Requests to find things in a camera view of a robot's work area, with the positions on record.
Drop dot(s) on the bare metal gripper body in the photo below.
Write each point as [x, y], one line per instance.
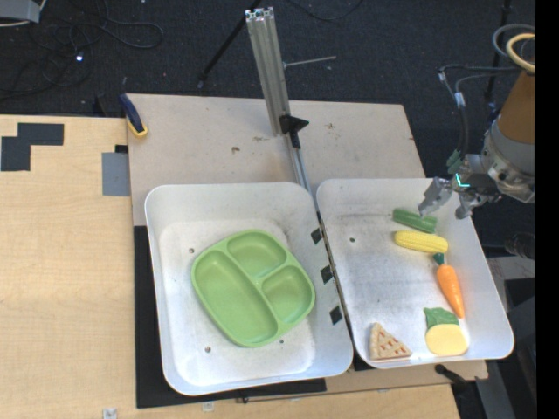
[480, 181]

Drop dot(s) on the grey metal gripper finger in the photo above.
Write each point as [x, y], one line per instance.
[466, 207]
[434, 197]

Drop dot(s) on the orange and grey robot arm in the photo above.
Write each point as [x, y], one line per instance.
[517, 116]

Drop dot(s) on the green toy cucumber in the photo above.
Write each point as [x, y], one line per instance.
[412, 219]

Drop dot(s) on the yellow toy corn cob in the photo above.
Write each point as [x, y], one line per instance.
[421, 241]

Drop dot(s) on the orange toy carrot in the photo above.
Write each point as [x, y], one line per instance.
[450, 284]

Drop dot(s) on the white plastic tray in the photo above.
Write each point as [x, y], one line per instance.
[384, 277]
[183, 304]

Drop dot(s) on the yellow toy turnip green leaves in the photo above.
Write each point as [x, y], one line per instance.
[446, 339]

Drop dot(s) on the thin rod between trays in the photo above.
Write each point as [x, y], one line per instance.
[301, 169]

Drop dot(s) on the tan toy pie slice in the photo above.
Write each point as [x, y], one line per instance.
[384, 347]

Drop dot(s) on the green divided plate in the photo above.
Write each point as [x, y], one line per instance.
[236, 295]

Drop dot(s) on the pale flat board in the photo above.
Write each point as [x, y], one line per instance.
[205, 146]

